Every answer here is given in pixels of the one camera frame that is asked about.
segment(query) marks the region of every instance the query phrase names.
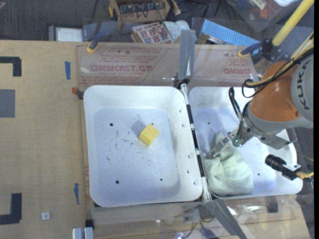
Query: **yellow tube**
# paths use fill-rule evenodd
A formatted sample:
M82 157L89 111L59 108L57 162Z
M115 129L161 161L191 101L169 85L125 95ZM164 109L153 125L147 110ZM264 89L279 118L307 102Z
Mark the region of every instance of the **yellow tube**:
M285 25L280 29L278 34L273 39L272 43L275 46L279 46L287 37L287 35L293 30L297 25L299 20L306 14L309 8L314 4L315 0L303 0L302 3L298 6L295 12L287 20Z

